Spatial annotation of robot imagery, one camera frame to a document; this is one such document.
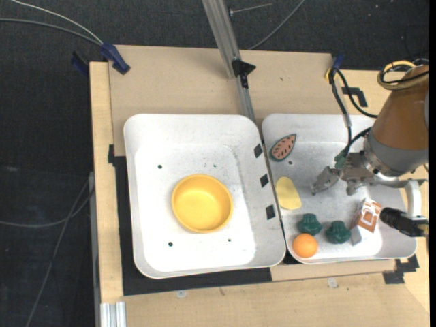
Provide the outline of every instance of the white tray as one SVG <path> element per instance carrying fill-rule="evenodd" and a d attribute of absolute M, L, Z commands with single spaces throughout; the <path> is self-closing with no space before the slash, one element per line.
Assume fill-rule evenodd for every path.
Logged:
<path fill-rule="evenodd" d="M 373 120 L 365 116 L 352 116 L 353 134 L 372 126 Z M 332 221 L 351 223 L 357 203 L 365 197 L 379 202 L 382 207 L 406 211 L 398 189 L 383 186 L 361 187 L 353 196 L 346 193 L 346 182 L 339 180 L 336 185 L 315 196 L 310 185 L 326 166 L 334 166 L 334 157 L 347 142 L 347 130 L 343 117 L 339 115 L 272 114 L 262 123 L 262 132 L 270 161 L 272 179 L 277 182 L 282 176 L 291 178 L 302 201 L 296 210 L 280 208 L 287 247 L 300 262 L 317 264 L 349 260 L 372 260 L 387 258 L 408 258 L 416 251 L 416 239 L 407 237 L 386 224 L 379 222 L 374 236 L 352 245 L 351 240 L 334 245 L 328 242 L 325 231 Z M 289 134 L 296 134 L 296 142 L 291 154 L 283 161 L 275 161 L 270 156 L 274 144 Z M 362 148 L 362 139 L 353 146 L 352 151 Z M 323 225 L 316 235 L 318 252 L 311 258 L 300 258 L 292 249 L 292 242 L 299 234 L 296 224 L 305 213 L 314 213 Z"/>
<path fill-rule="evenodd" d="M 124 126 L 134 260 L 155 279 L 274 266 L 285 241 L 260 135 L 238 115 L 139 114 Z M 176 220 L 175 185 L 208 174 L 229 190 L 234 213 L 220 231 L 194 234 Z"/>

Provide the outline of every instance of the brown leaf-shaped toy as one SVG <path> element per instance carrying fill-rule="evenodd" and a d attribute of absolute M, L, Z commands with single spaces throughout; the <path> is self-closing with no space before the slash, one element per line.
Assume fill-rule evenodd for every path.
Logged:
<path fill-rule="evenodd" d="M 277 161 L 283 161 L 291 153 L 294 148 L 297 135 L 290 134 L 280 139 L 271 148 L 271 156 Z"/>

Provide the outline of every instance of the orange fruit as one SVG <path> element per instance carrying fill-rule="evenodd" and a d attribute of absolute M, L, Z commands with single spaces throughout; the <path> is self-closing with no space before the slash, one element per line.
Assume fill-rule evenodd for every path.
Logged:
<path fill-rule="evenodd" d="M 294 239 L 292 248 L 301 258 L 310 258 L 318 250 L 318 242 L 310 234 L 300 234 Z"/>

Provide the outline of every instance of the toy orange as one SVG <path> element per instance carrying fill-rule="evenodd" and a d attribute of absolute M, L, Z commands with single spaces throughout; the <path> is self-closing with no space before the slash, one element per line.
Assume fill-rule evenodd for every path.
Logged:
<path fill-rule="evenodd" d="M 301 258 L 309 258 L 316 254 L 318 242 L 316 238 L 310 234 L 300 234 L 294 239 L 292 248 L 296 255 L 299 255 Z"/>

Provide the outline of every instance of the yellow bowl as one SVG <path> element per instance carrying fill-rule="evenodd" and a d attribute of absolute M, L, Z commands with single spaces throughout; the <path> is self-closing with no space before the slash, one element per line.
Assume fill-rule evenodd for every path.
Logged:
<path fill-rule="evenodd" d="M 193 174 L 177 183 L 171 197 L 177 220 L 192 232 L 215 232 L 223 228 L 233 213 L 227 187 L 205 174 Z"/>

